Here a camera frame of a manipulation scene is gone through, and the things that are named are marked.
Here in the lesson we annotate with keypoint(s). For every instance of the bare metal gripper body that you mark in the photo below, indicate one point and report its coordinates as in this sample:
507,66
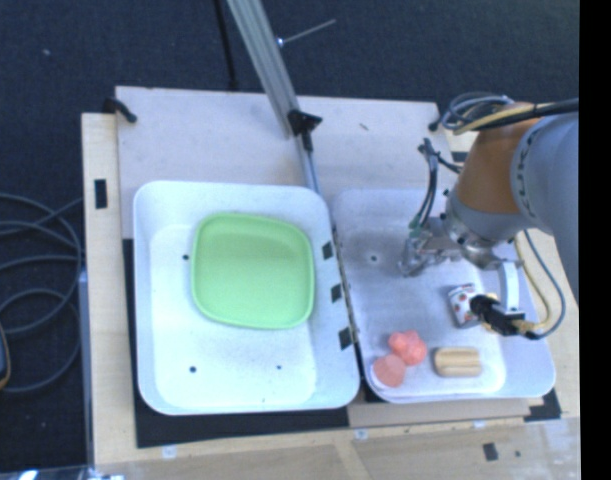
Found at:
472,250

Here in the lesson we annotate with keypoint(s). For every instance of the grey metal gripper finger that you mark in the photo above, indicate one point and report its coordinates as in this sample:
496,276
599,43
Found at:
408,267
418,245

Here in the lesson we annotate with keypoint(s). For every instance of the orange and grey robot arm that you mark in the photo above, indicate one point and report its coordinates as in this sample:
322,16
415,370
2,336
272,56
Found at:
490,178

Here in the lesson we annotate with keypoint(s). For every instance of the white plastic tray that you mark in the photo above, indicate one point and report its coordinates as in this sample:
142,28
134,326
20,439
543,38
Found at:
235,368
410,308

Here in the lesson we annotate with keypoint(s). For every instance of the white can with red print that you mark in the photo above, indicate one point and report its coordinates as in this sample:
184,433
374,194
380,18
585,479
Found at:
461,305

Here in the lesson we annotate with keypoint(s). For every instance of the pink toy food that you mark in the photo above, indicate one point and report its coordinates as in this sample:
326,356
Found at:
389,370
409,347

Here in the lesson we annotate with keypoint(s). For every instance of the tan toy bread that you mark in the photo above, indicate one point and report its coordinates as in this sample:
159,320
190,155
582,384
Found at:
456,362

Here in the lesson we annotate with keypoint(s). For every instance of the green plate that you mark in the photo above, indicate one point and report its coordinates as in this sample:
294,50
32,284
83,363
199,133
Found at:
252,270

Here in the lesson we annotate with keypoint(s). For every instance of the black block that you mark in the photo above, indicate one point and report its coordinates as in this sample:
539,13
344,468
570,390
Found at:
303,119

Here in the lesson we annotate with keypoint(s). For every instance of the pale wood board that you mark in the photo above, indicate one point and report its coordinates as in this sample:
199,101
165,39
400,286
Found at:
105,318

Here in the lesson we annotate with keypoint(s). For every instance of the black cylinder on white bracket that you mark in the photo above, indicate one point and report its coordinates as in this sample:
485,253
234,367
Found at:
500,315

